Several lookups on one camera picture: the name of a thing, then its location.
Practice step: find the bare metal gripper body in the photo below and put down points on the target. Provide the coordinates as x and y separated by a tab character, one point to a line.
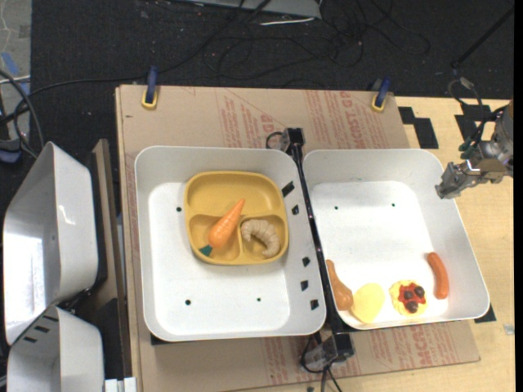
496	161

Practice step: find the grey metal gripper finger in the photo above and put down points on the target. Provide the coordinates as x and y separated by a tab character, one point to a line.
448	176
457	186

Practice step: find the orange sausage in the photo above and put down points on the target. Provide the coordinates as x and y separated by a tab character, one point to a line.
439	276

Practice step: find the white plastic tray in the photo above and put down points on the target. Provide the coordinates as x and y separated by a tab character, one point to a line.
367	227
229	300

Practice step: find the yellow round pizza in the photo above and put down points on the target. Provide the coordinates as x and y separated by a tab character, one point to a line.
398	297

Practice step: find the thin black rod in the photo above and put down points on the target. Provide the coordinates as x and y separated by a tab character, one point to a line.
312	219

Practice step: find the pale yellow potato chip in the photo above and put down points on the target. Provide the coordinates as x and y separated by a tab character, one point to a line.
367	302

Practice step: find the brown chicken drumstick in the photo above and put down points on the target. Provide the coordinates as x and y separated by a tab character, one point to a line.
343	294

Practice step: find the beige croissant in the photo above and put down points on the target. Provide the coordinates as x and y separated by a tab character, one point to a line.
269	235

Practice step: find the brown cardboard board red print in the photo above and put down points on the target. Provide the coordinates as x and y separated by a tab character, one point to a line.
245	112

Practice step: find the yellow divided plate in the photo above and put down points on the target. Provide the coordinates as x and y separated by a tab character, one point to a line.
220	190

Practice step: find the orange carrot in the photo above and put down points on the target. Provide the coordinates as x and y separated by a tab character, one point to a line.
222	229

